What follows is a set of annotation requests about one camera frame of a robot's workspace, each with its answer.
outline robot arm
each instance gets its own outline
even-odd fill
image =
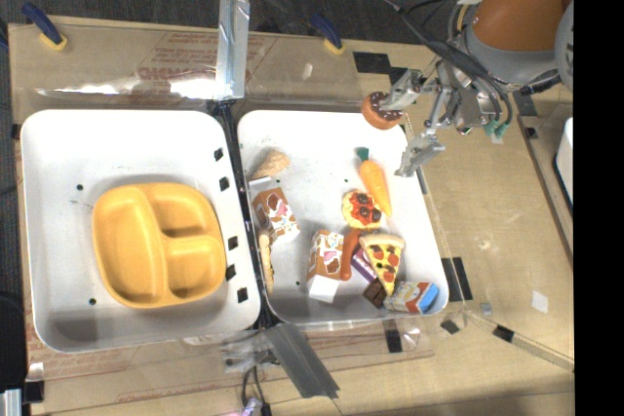
[[[403,111],[420,95],[436,96],[425,130],[409,142],[397,175],[413,175],[445,150],[438,129],[455,126],[466,134],[483,128],[502,137],[512,123],[513,91],[530,95],[561,82],[572,88],[573,0],[482,0],[458,5],[455,13],[455,29],[442,42],[399,12],[437,60],[430,75],[408,70],[381,101],[381,112]]]

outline black wire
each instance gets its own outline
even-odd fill
[[[257,392],[260,395],[260,400],[262,403],[265,403],[266,400],[264,399],[264,393],[262,392],[262,389],[260,388],[260,382],[257,379],[257,364],[253,366],[253,379],[255,380],[255,386],[257,387]]]
[[[243,403],[243,407],[247,407],[247,404],[250,401],[247,398],[247,384],[250,380],[250,374],[252,374],[253,370],[253,368],[248,369],[243,376],[243,391],[241,392],[241,402]]]
[[[19,301],[15,299],[13,296],[5,294],[5,293],[0,293],[0,302],[11,305],[16,311],[18,311],[23,316],[23,307],[21,306]]]
[[[4,196],[5,194],[9,194],[13,191],[16,191],[18,189],[18,186],[15,184],[13,186],[9,186],[9,187],[5,187],[4,189],[0,190],[0,196]]]
[[[459,51],[456,47],[434,39],[421,25],[416,25],[408,15],[402,10],[399,11],[401,19],[418,40],[429,48],[433,53],[442,59],[448,60],[450,64],[465,73],[473,85],[480,91],[486,93],[494,107],[494,119],[500,119],[500,104],[492,88],[495,88],[488,71],[472,55]]]
[[[431,11],[431,13],[429,13],[423,20],[422,20],[422,25],[426,26],[427,23],[431,20],[431,18],[433,16],[435,16],[442,8],[443,8],[444,4],[439,4],[438,6],[435,7],[435,9],[433,9]]]
[[[514,118],[514,108],[511,105],[511,101],[509,100],[509,96],[506,92],[500,93],[500,97],[503,99],[505,107],[507,108],[507,120],[505,120],[505,124],[511,125],[511,121]]]
[[[417,4],[414,4],[414,5],[413,5],[413,6],[411,6],[411,7],[404,8],[404,11],[405,11],[407,14],[409,14],[409,13],[411,13],[412,11],[415,11],[416,9],[420,9],[420,8],[423,8],[423,7],[429,6],[429,5],[431,5],[431,4],[437,4],[437,3],[439,3],[439,2],[444,2],[444,1],[445,1],[445,0],[424,0],[424,1],[422,1],[422,2],[418,2]]]

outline black cable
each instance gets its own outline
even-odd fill
[[[0,293],[0,302],[11,305],[17,312],[19,312],[21,316],[23,316],[23,307],[21,306],[19,301],[13,296],[5,293]]]
[[[253,379],[255,380],[255,386],[257,387],[257,393],[260,395],[260,401],[264,404],[266,400],[264,399],[264,393],[260,388],[260,382],[257,379],[257,364],[253,366]]]
[[[17,189],[18,189],[18,186],[16,184],[13,186],[5,187],[4,189],[0,190],[0,196],[4,196],[5,194],[12,193],[13,191],[16,191]]]
[[[406,14],[411,13],[412,11],[415,11],[416,9],[420,9],[426,6],[429,6],[431,4],[437,4],[439,2],[444,2],[445,0],[424,0],[422,2],[418,2],[417,4],[414,4],[411,7],[408,8],[404,8],[404,11],[406,12]]]
[[[494,87],[491,75],[489,75],[483,65],[471,55],[459,51],[455,46],[433,38],[422,26],[417,26],[413,23],[413,21],[408,18],[407,13],[405,13],[402,9],[397,12],[409,30],[422,44],[442,59],[448,61],[449,64],[452,64],[454,67],[462,71],[472,80],[473,85],[478,90],[487,95],[492,103],[492,106],[494,107],[494,120],[499,121],[501,114],[500,104],[491,89],[491,87]]]
[[[443,6],[444,4],[438,4],[434,9],[432,9],[431,12],[422,20],[422,25],[426,26],[431,18],[435,16],[442,9]]]
[[[540,94],[540,93],[548,91],[549,89],[552,89],[560,82],[561,80],[552,78],[546,82],[540,82],[539,84],[528,84],[523,87],[520,87],[520,95],[527,96],[527,95],[533,95],[533,94]]]
[[[514,118],[514,108],[511,105],[511,101],[509,100],[509,96],[506,92],[500,93],[500,97],[503,99],[505,107],[507,108],[507,120],[505,120],[505,124],[511,125],[511,121]]]
[[[247,384],[250,381],[250,374],[252,374],[253,370],[253,368],[250,368],[243,375],[243,390],[241,392],[241,402],[243,403],[243,407],[247,407],[247,404],[250,402],[247,398]]]

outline yellow plate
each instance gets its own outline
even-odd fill
[[[225,247],[213,206],[192,187],[132,184],[94,207],[97,265],[108,292],[129,307],[190,302],[225,278]]]

